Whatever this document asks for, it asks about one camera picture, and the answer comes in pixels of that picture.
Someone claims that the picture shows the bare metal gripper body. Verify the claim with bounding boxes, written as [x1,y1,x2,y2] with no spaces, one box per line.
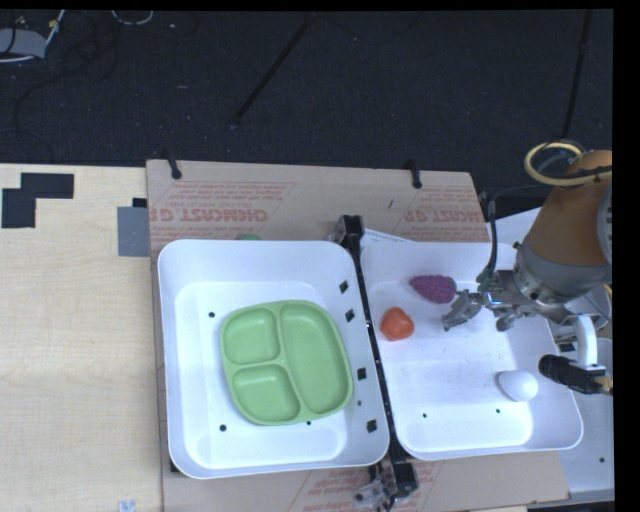
[481,269,576,322]

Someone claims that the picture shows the purple grapes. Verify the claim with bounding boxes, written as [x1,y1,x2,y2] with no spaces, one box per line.
[409,274,458,306]

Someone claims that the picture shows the white egg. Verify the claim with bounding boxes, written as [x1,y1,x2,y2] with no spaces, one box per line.
[497,370,540,403]

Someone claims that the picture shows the orange toy pepper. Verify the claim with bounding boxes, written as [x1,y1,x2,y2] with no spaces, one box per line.
[379,306,416,342]

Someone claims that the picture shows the white plastic tray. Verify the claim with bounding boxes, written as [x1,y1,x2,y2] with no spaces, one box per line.
[157,238,391,481]
[359,234,585,462]

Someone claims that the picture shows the green divided plate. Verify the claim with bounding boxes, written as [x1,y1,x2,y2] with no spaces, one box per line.
[218,299,355,427]

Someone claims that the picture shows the brown cardboard board red print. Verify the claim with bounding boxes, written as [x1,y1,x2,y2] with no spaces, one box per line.
[145,159,572,512]

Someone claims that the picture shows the black cylinder on white bracket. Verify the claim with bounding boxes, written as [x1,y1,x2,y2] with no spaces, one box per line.
[538,312,614,397]

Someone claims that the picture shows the black block with thin wires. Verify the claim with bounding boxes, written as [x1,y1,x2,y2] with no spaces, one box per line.
[388,459,419,501]

